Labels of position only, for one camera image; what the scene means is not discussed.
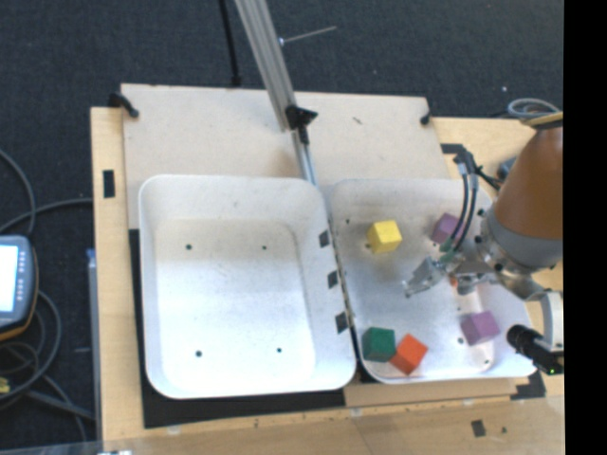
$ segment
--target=orange cube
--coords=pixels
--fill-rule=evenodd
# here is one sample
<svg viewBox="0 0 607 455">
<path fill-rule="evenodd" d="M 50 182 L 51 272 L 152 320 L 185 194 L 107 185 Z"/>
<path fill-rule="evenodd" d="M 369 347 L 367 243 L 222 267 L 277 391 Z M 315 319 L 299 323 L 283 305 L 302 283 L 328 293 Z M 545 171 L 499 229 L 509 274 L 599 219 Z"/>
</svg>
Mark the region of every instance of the orange cube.
<svg viewBox="0 0 607 455">
<path fill-rule="evenodd" d="M 390 363 L 405 374 L 411 374 L 428 352 L 428 347 L 411 334 L 407 334 L 396 347 Z"/>
</svg>

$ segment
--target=green cube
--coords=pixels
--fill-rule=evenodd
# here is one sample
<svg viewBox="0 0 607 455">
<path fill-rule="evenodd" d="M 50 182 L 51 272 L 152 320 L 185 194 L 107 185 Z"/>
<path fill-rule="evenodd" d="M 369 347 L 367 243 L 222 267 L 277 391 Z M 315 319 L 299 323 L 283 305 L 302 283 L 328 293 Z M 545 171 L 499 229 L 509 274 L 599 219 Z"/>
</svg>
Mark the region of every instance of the green cube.
<svg viewBox="0 0 607 455">
<path fill-rule="evenodd" d="M 395 353 L 394 330 L 370 327 L 362 335 L 362 356 L 366 360 L 388 362 Z"/>
</svg>

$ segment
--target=brown cylinder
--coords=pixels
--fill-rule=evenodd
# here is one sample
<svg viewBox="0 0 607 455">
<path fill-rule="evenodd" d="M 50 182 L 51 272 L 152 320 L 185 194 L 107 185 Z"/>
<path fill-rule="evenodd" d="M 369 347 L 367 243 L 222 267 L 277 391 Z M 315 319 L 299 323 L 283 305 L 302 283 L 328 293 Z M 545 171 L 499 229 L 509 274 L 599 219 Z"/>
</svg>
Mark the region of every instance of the brown cylinder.
<svg viewBox="0 0 607 455">
<path fill-rule="evenodd" d="M 562 239 L 562 127 L 538 130 L 517 157 L 494 206 L 505 228 Z"/>
</svg>

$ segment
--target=wooden table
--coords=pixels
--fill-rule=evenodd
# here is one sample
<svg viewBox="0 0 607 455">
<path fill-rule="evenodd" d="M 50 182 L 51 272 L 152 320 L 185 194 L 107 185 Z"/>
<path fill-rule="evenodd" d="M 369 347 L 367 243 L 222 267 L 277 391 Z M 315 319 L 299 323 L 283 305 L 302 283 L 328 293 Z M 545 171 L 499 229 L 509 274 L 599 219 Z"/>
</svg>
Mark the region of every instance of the wooden table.
<svg viewBox="0 0 607 455">
<path fill-rule="evenodd" d="M 440 143 L 462 143 L 487 174 L 532 136 L 515 120 L 433 118 Z M 91 109 L 95 249 L 105 449 L 135 453 L 560 453 L 564 452 L 564 376 L 544 377 L 546 397 L 512 401 L 526 378 L 347 387 L 347 408 L 230 418 L 146 429 L 139 384 L 124 172 L 123 117 Z M 455 173 L 451 157 L 447 165 Z M 114 171 L 115 195 L 103 199 L 103 171 Z M 562 264 L 538 275 L 562 289 Z M 542 329 L 539 305 L 528 304 Z"/>
</svg>

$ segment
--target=handheld device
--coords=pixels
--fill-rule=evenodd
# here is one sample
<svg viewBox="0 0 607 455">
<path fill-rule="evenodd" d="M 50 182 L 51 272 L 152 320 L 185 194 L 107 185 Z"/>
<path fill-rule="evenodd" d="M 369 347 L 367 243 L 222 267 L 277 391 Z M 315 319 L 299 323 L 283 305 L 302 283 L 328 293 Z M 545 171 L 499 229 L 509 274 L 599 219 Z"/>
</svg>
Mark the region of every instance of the handheld device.
<svg viewBox="0 0 607 455">
<path fill-rule="evenodd" d="M 0 341 L 29 326 L 38 296 L 37 270 L 27 237 L 0 235 Z"/>
</svg>

